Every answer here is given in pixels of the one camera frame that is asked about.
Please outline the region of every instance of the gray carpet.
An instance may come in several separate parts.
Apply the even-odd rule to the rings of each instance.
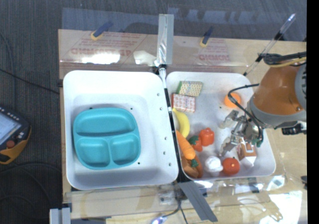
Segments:
[[[101,19],[105,12],[146,14],[153,19],[159,13],[172,13],[175,34],[195,36],[203,34],[200,26],[206,15],[206,23],[218,28],[215,37],[269,40],[287,16],[296,13],[284,40],[302,41],[307,36],[307,0],[0,0],[4,37],[0,38],[0,105],[19,112],[32,125],[22,154],[14,163],[0,165],[1,224],[46,224],[49,209],[61,207],[57,32],[94,29],[100,23],[98,17],[80,19],[90,11],[100,11]],[[216,20],[220,13],[222,19]],[[157,33],[156,23],[151,22],[156,20],[133,16],[136,23],[123,26],[123,31]]]

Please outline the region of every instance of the toy banana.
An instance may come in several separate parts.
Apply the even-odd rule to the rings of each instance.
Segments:
[[[176,117],[176,113],[172,112],[172,114],[173,114],[173,121],[174,121],[175,130],[179,131],[179,122],[178,122],[178,119]]]
[[[190,124],[185,113],[177,111],[175,108],[172,111],[176,114],[179,123],[179,132],[186,138],[190,131]]]

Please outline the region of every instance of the handheld controller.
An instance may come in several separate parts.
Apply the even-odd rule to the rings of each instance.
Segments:
[[[14,111],[0,105],[0,164],[9,164],[25,148],[30,124]]]

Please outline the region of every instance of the wire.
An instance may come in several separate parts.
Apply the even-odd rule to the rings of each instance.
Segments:
[[[10,76],[12,76],[12,77],[14,77],[14,78],[16,78],[16,79],[18,79],[18,80],[21,80],[21,81],[23,81],[23,82],[25,82],[25,83],[31,84],[31,85],[33,85],[33,86],[39,87],[39,88],[41,88],[41,89],[44,89],[44,90],[47,90],[47,91],[50,91],[50,92],[53,92],[53,93],[58,94],[58,95],[60,94],[58,91],[55,91],[55,90],[53,90],[53,89],[50,89],[50,88],[41,86],[41,85],[39,85],[39,84],[35,84],[35,83],[32,83],[32,82],[29,82],[29,81],[27,81],[27,80],[25,80],[25,79],[23,79],[23,78],[21,78],[21,77],[18,77],[18,76],[16,76],[16,75],[14,75],[14,74],[12,74],[12,73],[6,71],[6,70],[3,70],[3,69],[1,69],[1,68],[0,68],[0,71],[3,72],[3,73],[5,73],[5,74],[8,74],[8,75],[10,75]]]
[[[33,86],[39,87],[39,88],[41,88],[41,89],[44,89],[44,90],[53,92],[53,93],[58,94],[58,95],[60,94],[58,91],[55,91],[55,90],[52,90],[52,89],[50,89],[50,88],[41,86],[41,85],[39,85],[39,84],[35,84],[35,83],[33,83],[33,82],[27,81],[27,80],[25,80],[25,79],[23,79],[23,78],[21,78],[21,77],[15,75],[14,62],[13,62],[13,58],[12,58],[12,50],[11,50],[11,48],[10,48],[10,45],[9,45],[9,43],[8,43],[8,40],[7,40],[7,39],[5,38],[5,36],[1,33],[1,31],[0,31],[0,36],[1,36],[1,38],[4,40],[5,46],[6,46],[6,48],[7,48],[7,52],[8,52],[9,59],[10,59],[10,66],[11,66],[11,73],[0,68],[0,71],[1,71],[1,72],[6,73],[6,74],[8,74],[8,75],[14,77],[15,79],[21,80],[21,81],[23,81],[23,82],[25,82],[25,83],[28,83],[28,84],[31,84],[31,85],[33,85]],[[16,87],[15,87],[15,83],[14,83],[14,85],[13,85],[14,94],[16,93],[16,92],[15,92],[15,89],[16,89]]]
[[[180,210],[181,210],[181,214],[183,214],[183,217],[184,217],[185,223],[186,223],[186,224],[188,224],[188,222],[187,222],[187,219],[186,219],[186,216],[185,216],[185,213],[184,213],[183,209],[182,209],[182,208],[180,208]]]
[[[304,52],[298,52],[298,53],[294,53],[294,54],[288,54],[288,55],[280,55],[280,54],[269,54],[267,53],[264,57],[264,62],[267,64],[267,65],[281,65],[282,61],[286,61],[286,60],[296,60],[296,61],[292,61],[292,64],[295,63],[295,62],[301,62],[301,61],[304,61],[305,59],[303,58],[306,58],[307,57],[307,52],[304,51]]]
[[[11,72],[12,72],[13,74],[15,74],[14,61],[13,61],[13,57],[12,57],[11,47],[10,47],[10,45],[9,45],[9,43],[8,43],[8,40],[7,40],[6,37],[1,33],[1,31],[0,31],[0,36],[1,36],[1,38],[4,40],[5,46],[6,46],[6,48],[7,48],[7,53],[8,53],[9,60],[10,60]],[[13,94],[14,94],[13,106],[15,107],[15,106],[16,106],[16,83],[15,83],[15,80],[13,81],[12,92],[13,92]]]
[[[269,65],[270,67],[286,67],[286,66],[290,66],[294,63],[298,63],[298,62],[302,62],[302,61],[305,61],[307,60],[307,57],[304,57],[304,58],[300,58],[300,59],[297,59],[297,60],[292,60],[290,62],[287,62],[287,63],[282,63],[282,64],[277,64],[277,65]]]
[[[166,218],[166,217],[168,217],[168,216],[171,216],[171,215],[173,215],[173,214],[176,214],[180,209],[181,209],[181,201],[179,200],[179,201],[178,201],[178,206],[177,206],[176,210],[173,211],[173,212],[171,212],[170,214],[167,214],[167,215],[162,216],[162,218]]]
[[[10,168],[7,168],[7,169],[5,169],[5,170],[0,171],[0,176],[3,175],[3,174],[6,174],[6,173],[8,173],[8,172],[11,172],[11,171],[13,171],[13,170],[15,170],[15,169],[22,168],[22,170],[23,170],[24,172],[26,172],[26,173],[34,180],[34,182],[41,188],[41,190],[43,191],[43,193],[45,194],[45,196],[46,196],[46,198],[47,198],[47,200],[48,200],[48,202],[49,202],[50,208],[52,208],[52,203],[51,203],[50,197],[49,197],[48,192],[46,191],[46,189],[45,189],[45,188],[43,187],[43,185],[39,182],[39,180],[36,179],[36,178],[35,178],[31,173],[29,173],[27,170],[25,170],[24,167],[28,167],[28,166],[43,166],[43,167],[51,168],[51,169],[53,169],[53,170],[55,170],[55,171],[57,171],[57,172],[59,172],[59,173],[61,173],[61,171],[60,171],[58,168],[56,168],[56,167],[54,167],[54,166],[52,166],[52,165],[46,164],[46,163],[30,162],[30,163],[16,164],[16,163],[13,162],[13,164],[15,164],[14,167],[10,167]],[[34,208],[34,204],[33,204],[30,200],[28,200],[27,198],[22,197],[22,196],[5,195],[4,197],[0,198],[0,201],[2,201],[2,200],[4,200],[4,199],[12,198],[12,197],[21,198],[21,199],[27,201],[28,203],[30,203],[31,206]],[[35,220],[46,220],[46,219],[48,219],[48,217],[37,218],[37,217],[34,217],[34,216],[26,215],[26,214],[23,213],[18,207],[16,207],[14,204],[13,204],[13,207],[15,208],[15,210],[16,210],[17,212],[19,212],[21,215],[23,215],[24,217],[27,217],[27,218],[29,218],[29,219],[35,219]]]
[[[250,87],[256,87],[256,86],[259,86],[259,83],[257,84],[251,84],[251,85],[245,85],[245,86],[242,86],[242,87],[239,87],[239,88],[235,88],[235,89],[232,89],[228,92],[227,96],[229,98],[229,100],[234,103],[237,107],[239,107],[242,111],[244,111],[244,113],[253,121],[253,123],[257,126],[258,128],[258,138],[260,139],[260,143],[262,143],[264,141],[264,135],[263,135],[263,132],[262,132],[262,129],[260,127],[260,125],[258,124],[258,122],[256,121],[256,119],[245,109],[243,108],[235,98],[233,98],[231,96],[231,93],[236,91],[236,90],[241,90],[241,89],[245,89],[245,88],[250,88]]]

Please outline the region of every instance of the toy tomato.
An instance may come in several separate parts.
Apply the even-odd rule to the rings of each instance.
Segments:
[[[201,141],[197,135],[192,136],[188,140],[188,142],[194,148],[194,150],[199,151],[199,152],[203,151],[203,146],[201,145]]]
[[[202,146],[208,146],[214,143],[215,133],[210,128],[202,129],[198,135]]]
[[[239,172],[240,164],[235,158],[225,158],[223,161],[223,172],[226,175],[234,175]]]

